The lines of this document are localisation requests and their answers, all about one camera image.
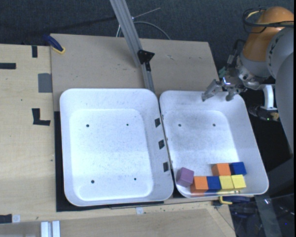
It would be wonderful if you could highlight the white plastic tray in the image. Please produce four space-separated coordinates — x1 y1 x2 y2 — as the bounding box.
59 88 175 207
159 90 270 199

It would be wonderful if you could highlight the orange cube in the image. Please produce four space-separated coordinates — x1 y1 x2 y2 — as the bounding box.
189 176 209 197
211 162 232 177

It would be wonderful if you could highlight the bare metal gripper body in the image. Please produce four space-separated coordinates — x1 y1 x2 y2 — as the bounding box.
221 66 261 91

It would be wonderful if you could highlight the blue cube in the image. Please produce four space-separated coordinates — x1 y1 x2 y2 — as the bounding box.
229 161 248 176
206 175 222 191

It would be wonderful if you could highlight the purple cube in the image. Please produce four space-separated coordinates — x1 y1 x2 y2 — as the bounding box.
176 167 195 188

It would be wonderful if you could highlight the black cylinder on white bracket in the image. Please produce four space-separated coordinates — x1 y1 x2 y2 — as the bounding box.
248 84 279 122

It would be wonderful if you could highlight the yellow cube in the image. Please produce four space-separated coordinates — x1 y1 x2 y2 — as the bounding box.
219 175 235 190
231 174 247 190

